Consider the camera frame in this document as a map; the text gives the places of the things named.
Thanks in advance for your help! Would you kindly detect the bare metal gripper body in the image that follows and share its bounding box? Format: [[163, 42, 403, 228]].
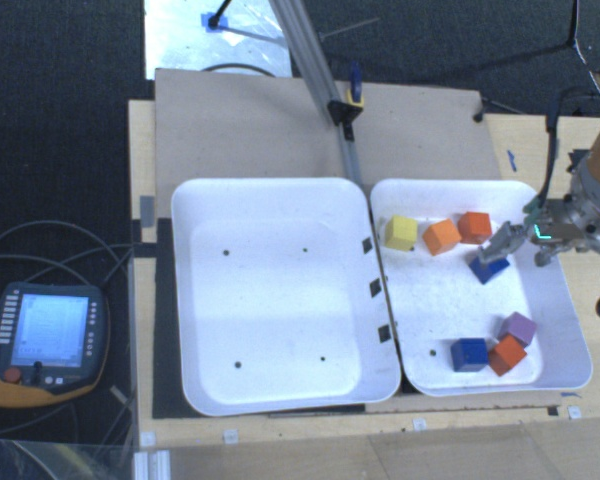
[[529, 201, 600, 262]]

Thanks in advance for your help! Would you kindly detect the red-orange cube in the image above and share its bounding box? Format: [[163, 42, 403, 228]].
[[456, 211, 494, 246], [487, 334, 528, 378]]

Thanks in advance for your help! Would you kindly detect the blue cube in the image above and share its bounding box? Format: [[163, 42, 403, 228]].
[[468, 253, 511, 286], [449, 337, 491, 374]]

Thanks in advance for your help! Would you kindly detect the light orange cube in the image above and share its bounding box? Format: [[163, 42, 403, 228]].
[[421, 218, 463, 257]]

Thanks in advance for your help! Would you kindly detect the purple cube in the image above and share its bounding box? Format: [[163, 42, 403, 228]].
[[496, 311, 538, 349]]

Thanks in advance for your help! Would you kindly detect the white plastic tray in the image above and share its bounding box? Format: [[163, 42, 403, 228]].
[[368, 177, 595, 399], [170, 176, 403, 418]]

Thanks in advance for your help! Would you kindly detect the yellow cube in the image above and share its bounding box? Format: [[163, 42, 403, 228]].
[[383, 214, 420, 253]]

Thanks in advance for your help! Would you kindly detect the thin black rod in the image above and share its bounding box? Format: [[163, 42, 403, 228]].
[[367, 195, 404, 384]]

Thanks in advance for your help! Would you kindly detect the brown cardboard board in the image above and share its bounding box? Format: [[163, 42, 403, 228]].
[[152, 67, 564, 415]]

